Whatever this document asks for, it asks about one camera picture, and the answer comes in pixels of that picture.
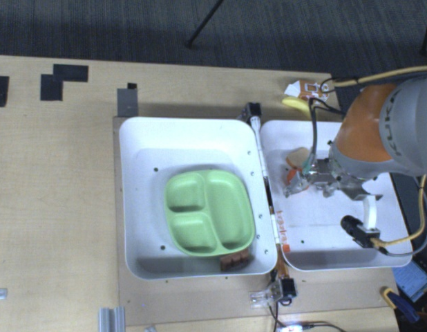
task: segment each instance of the dark gray carpet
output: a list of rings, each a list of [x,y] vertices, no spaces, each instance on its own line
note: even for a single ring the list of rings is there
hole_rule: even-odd
[[[187,49],[184,41],[214,2],[0,0],[0,54],[334,76],[427,64],[419,55],[427,0],[226,0]],[[357,92],[339,91],[341,106]]]

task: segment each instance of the green divided tray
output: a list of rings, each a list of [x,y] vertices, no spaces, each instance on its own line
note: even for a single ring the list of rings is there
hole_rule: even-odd
[[[164,208],[174,244],[191,256],[237,252],[255,236],[247,191],[227,171],[193,171],[172,177],[166,184]]]

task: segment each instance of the wooden table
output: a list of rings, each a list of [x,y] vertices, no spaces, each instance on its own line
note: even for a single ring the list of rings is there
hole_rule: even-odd
[[[52,74],[53,64],[87,65],[89,79],[64,82],[62,102],[42,102],[40,75]],[[246,102],[260,102],[264,120],[300,120],[301,113],[281,104],[285,87],[301,77],[329,77],[4,56],[0,75],[10,77],[8,103],[0,108],[0,288],[8,289],[8,298],[0,300],[0,331],[19,332],[96,331],[99,308],[121,302],[113,156],[117,89],[137,84],[143,116],[235,118]],[[334,96],[329,102],[337,105]],[[398,331],[394,313],[379,295],[382,286],[396,288],[390,269],[292,269],[291,274],[299,296],[281,309],[282,320],[326,320],[347,331]],[[204,293],[221,286],[225,297],[231,291],[246,295],[248,288],[239,277],[192,283]],[[191,303],[185,296],[180,301]],[[264,309],[236,306],[221,315],[209,299],[199,314],[190,314],[190,306],[173,307],[178,308],[183,320],[192,322],[164,323],[178,321],[178,310],[153,307],[158,332],[271,331],[273,326]],[[127,331],[143,331],[149,324]]]

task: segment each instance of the gray wire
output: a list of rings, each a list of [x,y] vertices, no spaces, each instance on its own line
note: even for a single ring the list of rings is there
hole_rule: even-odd
[[[416,180],[416,178],[414,178],[414,180],[417,184],[417,187],[419,188],[419,182]],[[424,206],[425,206],[424,214],[426,215],[426,220],[427,220],[427,195],[426,195],[426,191],[425,190],[423,190],[423,191],[424,191]],[[391,256],[391,257],[413,256],[413,255],[416,255],[417,253],[420,253],[425,247],[427,247],[427,232],[426,232],[426,237],[424,239],[424,242],[416,250],[414,250],[412,252],[406,252],[406,253],[390,253],[390,252],[387,252],[387,255]]]

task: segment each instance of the yellow cable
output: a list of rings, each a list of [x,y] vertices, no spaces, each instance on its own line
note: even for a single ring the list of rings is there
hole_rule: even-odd
[[[357,84],[365,84],[366,82],[376,81],[380,79],[386,79],[387,77],[409,74],[409,73],[420,73],[423,71],[427,71],[427,65],[423,66],[411,66],[410,68],[403,68],[397,70],[386,71],[385,73],[374,74],[370,76],[361,77],[359,79],[353,79],[348,81],[333,82],[334,87],[347,87],[354,86]]]
[[[402,239],[393,240],[393,241],[382,241],[381,239],[372,238],[370,240],[371,242],[373,242],[373,245],[375,247],[378,248],[378,247],[387,247],[391,245],[396,245],[401,242],[416,239],[418,236],[422,234],[426,226],[426,218],[424,214],[424,186],[426,185],[426,179],[427,179],[427,176],[423,175],[421,178],[421,181],[419,182],[419,191],[418,191],[418,207],[419,207],[419,218],[420,218],[419,229],[407,237],[403,237]]]

